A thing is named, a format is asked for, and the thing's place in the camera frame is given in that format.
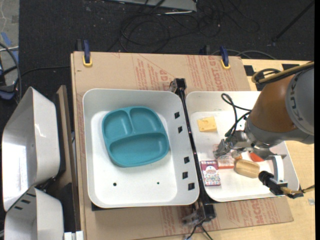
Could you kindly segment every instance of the yellow block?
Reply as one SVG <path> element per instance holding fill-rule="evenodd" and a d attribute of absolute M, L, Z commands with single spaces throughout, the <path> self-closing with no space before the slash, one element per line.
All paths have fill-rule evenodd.
<path fill-rule="evenodd" d="M 200 132 L 216 132 L 217 125 L 213 116 L 197 120 Z"/>

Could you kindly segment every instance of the white plastic part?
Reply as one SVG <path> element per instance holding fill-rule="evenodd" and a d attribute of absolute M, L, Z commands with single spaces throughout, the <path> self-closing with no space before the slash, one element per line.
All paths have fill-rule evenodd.
<path fill-rule="evenodd" d="M 2 135 L 4 210 L 8 211 L 30 187 L 56 176 L 59 166 L 56 107 L 29 87 Z"/>
<path fill-rule="evenodd" d="M 60 201 L 34 187 L 5 215 L 5 240 L 62 240 L 63 235 L 64 217 Z"/>
<path fill-rule="evenodd" d="M 221 94 L 228 94 L 236 106 L 252 109 L 260 94 L 259 91 L 195 91 L 186 97 L 186 107 L 188 110 L 190 127 L 198 154 L 199 161 L 215 160 L 213 150 L 221 139 L 225 139 L 225 133 L 235 123 L 235 114 L 231 105 L 222 100 Z M 246 111 L 236 109 L 238 118 Z M 214 117 L 217 131 L 200 132 L 197 124 L 198 119 Z M 241 120 L 237 124 L 237 130 L 243 130 L 245 121 Z M 288 182 L 288 188 L 292 190 L 299 189 L 299 180 L 290 158 L 285 142 L 282 142 L 270 149 L 273 153 L 286 155 L 283 159 L 284 180 Z M 251 160 L 249 152 L 241 154 L 243 159 Z M 258 163 L 260 171 L 267 171 L 274 174 L 274 165 L 272 160 L 266 160 Z M 264 186 L 258 178 L 249 178 L 240 175 L 234 169 L 220 169 L 220 186 L 205 187 L 209 197 L 217 202 L 239 201 L 257 198 L 275 197 L 269 188 Z"/>
<path fill-rule="evenodd" d="M 170 149 L 161 160 L 137 167 L 112 163 L 102 120 L 113 110 L 146 106 L 159 116 Z M 83 97 L 88 194 L 101 208 L 189 205 L 199 196 L 195 161 L 180 98 L 169 91 L 91 89 Z"/>

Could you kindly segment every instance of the blue plate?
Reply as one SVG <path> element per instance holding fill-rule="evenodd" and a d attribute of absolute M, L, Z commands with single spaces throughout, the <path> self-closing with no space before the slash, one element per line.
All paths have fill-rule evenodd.
<path fill-rule="evenodd" d="M 169 139 L 158 115 L 145 106 L 113 110 L 102 120 L 102 134 L 111 160 L 121 167 L 154 163 L 169 151 Z"/>

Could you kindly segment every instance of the blue clamp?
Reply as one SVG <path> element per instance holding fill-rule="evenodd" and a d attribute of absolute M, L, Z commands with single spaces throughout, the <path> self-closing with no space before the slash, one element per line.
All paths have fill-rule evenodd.
<path fill-rule="evenodd" d="M 92 66 L 92 58 L 91 58 L 88 40 L 83 40 L 83 51 L 84 51 L 84 55 L 82 56 L 83 65 L 85 67 L 91 67 Z"/>
<path fill-rule="evenodd" d="M 223 46 L 220 46 L 220 54 L 222 57 L 221 64 L 222 64 L 223 68 L 225 70 L 230 69 L 228 52 Z"/>

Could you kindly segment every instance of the brown cylinder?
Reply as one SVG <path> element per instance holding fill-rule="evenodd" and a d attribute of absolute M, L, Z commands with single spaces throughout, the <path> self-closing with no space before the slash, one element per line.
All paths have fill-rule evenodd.
<path fill-rule="evenodd" d="M 286 93 L 293 75 L 271 82 L 262 89 L 251 113 L 253 125 L 273 133 L 286 133 L 296 129 L 286 108 Z"/>

